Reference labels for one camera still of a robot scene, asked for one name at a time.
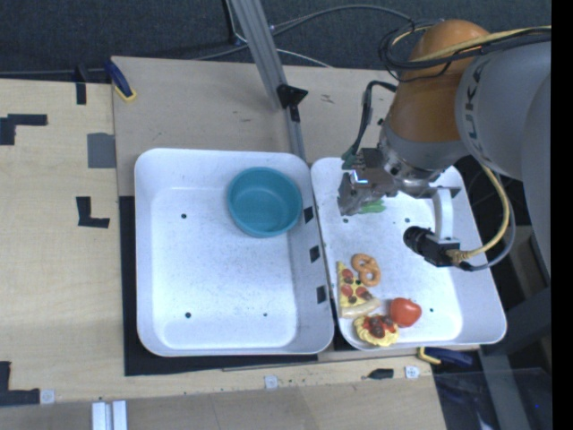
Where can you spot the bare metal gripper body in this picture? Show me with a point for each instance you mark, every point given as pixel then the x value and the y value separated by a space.
pixel 380 177

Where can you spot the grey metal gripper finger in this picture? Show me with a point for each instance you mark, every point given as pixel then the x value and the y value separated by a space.
pixel 351 200

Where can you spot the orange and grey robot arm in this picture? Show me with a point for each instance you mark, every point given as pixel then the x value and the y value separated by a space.
pixel 430 101

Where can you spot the green toy vegetable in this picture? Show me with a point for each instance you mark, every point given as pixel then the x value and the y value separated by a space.
pixel 377 206

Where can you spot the brown toy pretzel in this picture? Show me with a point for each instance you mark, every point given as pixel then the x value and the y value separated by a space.
pixel 370 277

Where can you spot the teal bowl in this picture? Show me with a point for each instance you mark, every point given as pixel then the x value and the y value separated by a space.
pixel 264 202

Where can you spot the white plastic tray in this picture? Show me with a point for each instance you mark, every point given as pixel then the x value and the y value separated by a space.
pixel 215 276
pixel 403 276

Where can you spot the toy pizza slice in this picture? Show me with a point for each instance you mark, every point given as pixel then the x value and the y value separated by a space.
pixel 351 298

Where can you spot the red toy tomato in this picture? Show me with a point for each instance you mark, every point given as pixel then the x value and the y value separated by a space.
pixel 404 312

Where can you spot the yellow toy spaghetti with sauce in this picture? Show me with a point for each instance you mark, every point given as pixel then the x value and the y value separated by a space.
pixel 376 332

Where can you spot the pale wood board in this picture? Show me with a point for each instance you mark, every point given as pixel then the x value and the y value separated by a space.
pixel 201 105

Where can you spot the black cylinder on white bracket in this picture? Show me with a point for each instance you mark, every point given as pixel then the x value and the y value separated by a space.
pixel 432 245

